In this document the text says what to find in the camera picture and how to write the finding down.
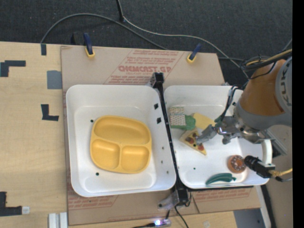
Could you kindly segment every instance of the yellow plate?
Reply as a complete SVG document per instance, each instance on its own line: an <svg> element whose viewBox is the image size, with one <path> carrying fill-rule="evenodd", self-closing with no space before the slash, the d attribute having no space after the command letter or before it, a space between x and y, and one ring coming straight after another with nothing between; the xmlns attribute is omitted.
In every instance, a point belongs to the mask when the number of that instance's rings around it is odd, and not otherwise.
<svg viewBox="0 0 304 228"><path fill-rule="evenodd" d="M139 173L151 158L151 133L146 124L120 116L102 116L92 128L90 153L96 166L119 173Z"/></svg>

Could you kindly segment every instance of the clamp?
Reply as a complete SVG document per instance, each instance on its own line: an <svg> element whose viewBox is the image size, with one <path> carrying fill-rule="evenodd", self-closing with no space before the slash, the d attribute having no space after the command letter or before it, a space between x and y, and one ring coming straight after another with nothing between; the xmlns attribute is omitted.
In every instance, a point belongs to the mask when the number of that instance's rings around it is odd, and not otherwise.
<svg viewBox="0 0 304 228"><path fill-rule="evenodd" d="M84 33L85 52L89 58L95 57L95 52L92 47L92 41L88 33Z"/></svg>
<svg viewBox="0 0 304 228"><path fill-rule="evenodd" d="M199 43L195 49L193 50L192 53L190 53L188 56L187 56L187 62L188 63L193 63L195 58L196 58L196 54L200 51L201 49L201 44Z"/></svg>

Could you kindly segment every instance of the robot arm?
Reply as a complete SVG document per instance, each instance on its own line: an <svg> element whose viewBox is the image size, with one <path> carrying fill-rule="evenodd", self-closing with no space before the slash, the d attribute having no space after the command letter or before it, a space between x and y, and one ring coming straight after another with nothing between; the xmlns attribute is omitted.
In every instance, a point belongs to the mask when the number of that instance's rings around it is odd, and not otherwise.
<svg viewBox="0 0 304 228"><path fill-rule="evenodd" d="M283 56L272 57L274 61L257 63L262 66L247 63L255 72L239 101L233 103L233 95L237 89L242 88L233 86L223 114L215 120L215 126L210 125L202 132L197 143L220 134L223 136L223 144L239 137L263 145L267 140L270 141L261 134L264 130L273 125L292 127L292 50L283 53ZM225 116L231 104L234 105L233 115ZM274 165L253 156L247 156L245 164L264 178L271 177L270 173L274 170Z"/></svg>

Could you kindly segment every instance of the black carpet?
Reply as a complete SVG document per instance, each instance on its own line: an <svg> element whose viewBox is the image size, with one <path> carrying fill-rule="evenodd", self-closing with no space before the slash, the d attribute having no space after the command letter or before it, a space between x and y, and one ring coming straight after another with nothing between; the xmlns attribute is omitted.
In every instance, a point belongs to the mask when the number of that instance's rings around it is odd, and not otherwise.
<svg viewBox="0 0 304 228"><path fill-rule="evenodd" d="M120 0L123 15L141 28L196 36L209 43L197 38L152 35L121 23L115 0L0 2L0 41L40 43L56 21L76 13L98 14L118 23L91 16L71 17L54 27L43 42L70 44L75 33L81 44L81 36L87 32L94 46L158 49L119 25L123 24L167 49L193 50L201 42L201 52L217 53L222 58L220 49L228 57L248 59L277 54L290 42L293 32L293 0ZM229 84L246 82L236 65L224 59L220 64Z"/></svg>

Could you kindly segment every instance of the black tape marking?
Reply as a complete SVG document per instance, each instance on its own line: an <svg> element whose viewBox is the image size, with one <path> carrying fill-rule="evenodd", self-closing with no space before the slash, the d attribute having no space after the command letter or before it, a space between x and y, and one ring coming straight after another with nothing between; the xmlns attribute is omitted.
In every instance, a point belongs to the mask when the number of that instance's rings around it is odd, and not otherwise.
<svg viewBox="0 0 304 228"><path fill-rule="evenodd" d="M41 46L41 55L46 56L47 55L47 45L46 44L40 44Z"/></svg>
<svg viewBox="0 0 304 228"><path fill-rule="evenodd" d="M62 89L61 72L56 70L47 71L47 86L48 89Z"/></svg>
<svg viewBox="0 0 304 228"><path fill-rule="evenodd" d="M48 104L41 104L42 120L58 121L59 116L50 116Z"/></svg>
<svg viewBox="0 0 304 228"><path fill-rule="evenodd" d="M9 67L5 65L5 63L0 63L0 77L8 77L9 76Z"/></svg>
<svg viewBox="0 0 304 228"><path fill-rule="evenodd" d="M0 77L8 77L9 76L9 67L25 67L25 61L13 61L13 60L5 60L0 63Z"/></svg>
<svg viewBox="0 0 304 228"><path fill-rule="evenodd" d="M26 61L13 61L13 60L5 60L4 61L6 66L13 66L13 67L25 67Z"/></svg>
<svg viewBox="0 0 304 228"><path fill-rule="evenodd" d="M0 216L22 215L22 206L6 207L6 192L0 192Z"/></svg>

